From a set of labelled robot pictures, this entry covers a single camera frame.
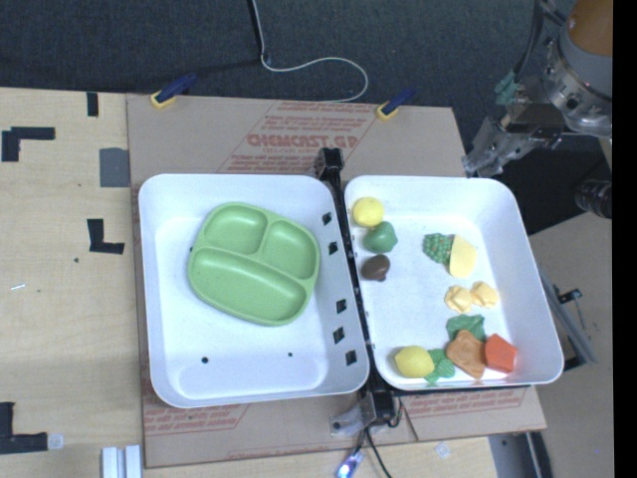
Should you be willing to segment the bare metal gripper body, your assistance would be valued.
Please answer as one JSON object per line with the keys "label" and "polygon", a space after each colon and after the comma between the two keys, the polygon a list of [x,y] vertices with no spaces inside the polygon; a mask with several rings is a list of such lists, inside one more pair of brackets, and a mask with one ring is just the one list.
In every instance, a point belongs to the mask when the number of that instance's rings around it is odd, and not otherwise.
{"label": "bare metal gripper body", "polygon": [[531,136],[612,137],[612,62],[550,57],[535,76],[511,76],[503,87],[509,132]]}

